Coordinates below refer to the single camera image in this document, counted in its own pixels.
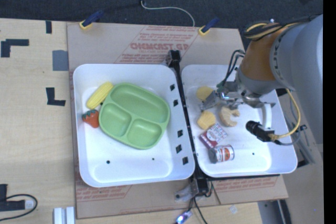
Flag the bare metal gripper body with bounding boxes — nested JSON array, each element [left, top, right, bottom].
[[216, 81, 277, 110]]

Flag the round yellow biscuit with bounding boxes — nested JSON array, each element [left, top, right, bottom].
[[196, 86, 215, 102]]

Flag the tan croissant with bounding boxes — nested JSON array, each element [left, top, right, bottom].
[[218, 105, 241, 128]]

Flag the thin black rod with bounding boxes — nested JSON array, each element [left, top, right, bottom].
[[173, 59, 203, 182]]

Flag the red and white carton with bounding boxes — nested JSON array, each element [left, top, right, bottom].
[[198, 123, 228, 150]]

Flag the red and white can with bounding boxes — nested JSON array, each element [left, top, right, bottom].
[[207, 144, 235, 165]]

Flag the white plastic tray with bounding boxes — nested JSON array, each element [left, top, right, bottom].
[[72, 63, 196, 188], [181, 64, 299, 178]]

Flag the green divided plate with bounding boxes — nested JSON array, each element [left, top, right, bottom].
[[98, 82, 172, 151]]

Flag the yellow corn cob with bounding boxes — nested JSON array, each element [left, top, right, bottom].
[[86, 81, 114, 110]]

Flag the brown cardboard board red print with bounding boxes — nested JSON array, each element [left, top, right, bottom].
[[66, 22, 289, 219]]

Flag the red strawberry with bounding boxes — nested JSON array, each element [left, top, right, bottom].
[[81, 109, 101, 129]]

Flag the black cylinder on white bracket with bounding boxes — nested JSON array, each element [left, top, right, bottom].
[[245, 103, 276, 143]]

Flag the black block with thin wires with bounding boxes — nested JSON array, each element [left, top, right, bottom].
[[167, 49, 183, 68], [189, 175, 211, 197]]

